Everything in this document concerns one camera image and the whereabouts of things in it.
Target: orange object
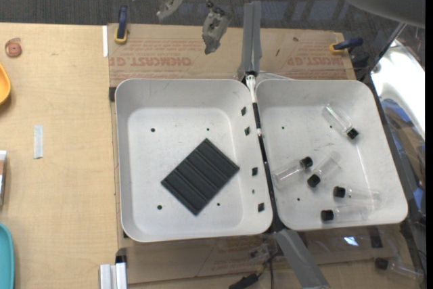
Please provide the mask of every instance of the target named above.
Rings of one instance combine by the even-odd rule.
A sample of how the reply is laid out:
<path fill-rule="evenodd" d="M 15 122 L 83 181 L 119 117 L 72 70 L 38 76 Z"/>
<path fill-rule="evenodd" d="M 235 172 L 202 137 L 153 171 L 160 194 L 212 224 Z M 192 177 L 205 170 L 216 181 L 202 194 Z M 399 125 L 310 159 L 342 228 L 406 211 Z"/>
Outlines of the orange object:
<path fill-rule="evenodd" d="M 11 92 L 11 81 L 0 63 L 0 105 L 6 101 Z"/>
<path fill-rule="evenodd" d="M 11 58 L 15 58 L 18 57 L 22 50 L 21 50 L 21 45 L 19 44 L 20 42 L 20 38 L 15 38 L 15 39 L 11 39 L 9 40 L 6 45 L 5 45 L 5 50 L 6 50 L 6 54 L 11 57 Z"/>

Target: brown round object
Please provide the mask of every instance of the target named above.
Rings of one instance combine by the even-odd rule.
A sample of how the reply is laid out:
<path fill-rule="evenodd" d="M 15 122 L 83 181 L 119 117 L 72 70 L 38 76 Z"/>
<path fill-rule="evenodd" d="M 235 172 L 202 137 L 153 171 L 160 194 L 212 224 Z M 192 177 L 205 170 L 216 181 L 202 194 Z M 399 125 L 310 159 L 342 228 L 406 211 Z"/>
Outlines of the brown round object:
<path fill-rule="evenodd" d="M 9 57 L 18 57 L 21 54 L 21 45 L 19 43 L 9 43 L 6 46 L 6 54 Z"/>

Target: black connector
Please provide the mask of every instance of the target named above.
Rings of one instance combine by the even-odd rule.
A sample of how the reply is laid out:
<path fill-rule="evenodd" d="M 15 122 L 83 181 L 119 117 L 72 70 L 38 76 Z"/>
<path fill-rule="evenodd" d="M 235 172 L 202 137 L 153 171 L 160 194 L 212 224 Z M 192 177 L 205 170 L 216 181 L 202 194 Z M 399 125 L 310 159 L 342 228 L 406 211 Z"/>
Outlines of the black connector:
<path fill-rule="evenodd" d="M 258 275 L 253 273 L 248 277 L 242 277 L 240 281 L 230 285 L 229 289 L 244 289 L 257 282 L 258 282 Z"/>

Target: black cap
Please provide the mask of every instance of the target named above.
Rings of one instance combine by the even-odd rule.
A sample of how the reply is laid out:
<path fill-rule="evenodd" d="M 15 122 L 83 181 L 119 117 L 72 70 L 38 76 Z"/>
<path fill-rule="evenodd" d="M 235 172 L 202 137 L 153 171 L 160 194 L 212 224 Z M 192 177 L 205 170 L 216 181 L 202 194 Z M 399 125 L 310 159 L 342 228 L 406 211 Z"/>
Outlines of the black cap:
<path fill-rule="evenodd" d="M 304 159 L 299 160 L 299 165 L 304 169 L 307 169 L 313 165 L 313 159 L 311 159 L 309 156 L 306 156 Z"/>
<path fill-rule="evenodd" d="M 374 261 L 374 265 L 376 266 L 376 268 L 381 270 L 386 270 L 388 268 L 389 263 L 390 262 L 384 258 L 376 258 Z"/>
<path fill-rule="evenodd" d="M 320 183 L 320 177 L 316 174 L 311 175 L 311 177 L 307 179 L 306 182 L 309 184 L 310 187 L 314 188 Z"/>
<path fill-rule="evenodd" d="M 334 212 L 333 210 L 322 210 L 320 212 L 320 217 L 322 221 L 332 221 L 334 220 Z"/>
<path fill-rule="evenodd" d="M 334 187 L 334 196 L 336 198 L 343 198 L 344 195 L 346 195 L 346 188 L 338 187 L 338 186 Z"/>
<path fill-rule="evenodd" d="M 349 136 L 351 139 L 354 139 L 356 136 L 358 136 L 358 131 L 355 128 L 352 128 L 347 132 L 347 136 Z"/>

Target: white plastic tray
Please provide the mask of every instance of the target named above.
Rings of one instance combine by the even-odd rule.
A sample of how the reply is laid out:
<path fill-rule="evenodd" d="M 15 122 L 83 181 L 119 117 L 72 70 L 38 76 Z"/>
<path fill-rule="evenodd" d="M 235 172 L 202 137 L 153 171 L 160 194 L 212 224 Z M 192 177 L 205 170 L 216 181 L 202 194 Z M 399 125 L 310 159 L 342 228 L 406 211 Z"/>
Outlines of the white plastic tray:
<path fill-rule="evenodd" d="M 315 189 L 310 173 L 283 190 L 275 189 L 281 221 L 290 229 L 310 230 L 401 222 L 407 201 L 401 187 L 380 116 L 369 88 L 358 81 L 265 80 L 256 87 L 258 108 L 271 170 L 310 156 L 316 164 L 331 151 L 341 154 L 342 171 Z M 326 103 L 338 102 L 359 135 L 355 140 L 331 129 L 322 117 Z M 367 220 L 323 223 L 320 212 L 342 203 L 332 196 L 335 185 L 377 190 L 383 205 Z"/>
<path fill-rule="evenodd" d="M 127 80 L 116 89 L 116 117 L 120 212 L 130 238 L 185 240 L 261 234 L 269 228 L 273 214 L 267 180 L 251 97 L 243 84 Z M 161 181 L 205 138 L 240 170 L 195 216 Z M 258 168 L 255 176 L 254 167 Z M 259 212 L 261 203 L 265 209 Z"/>

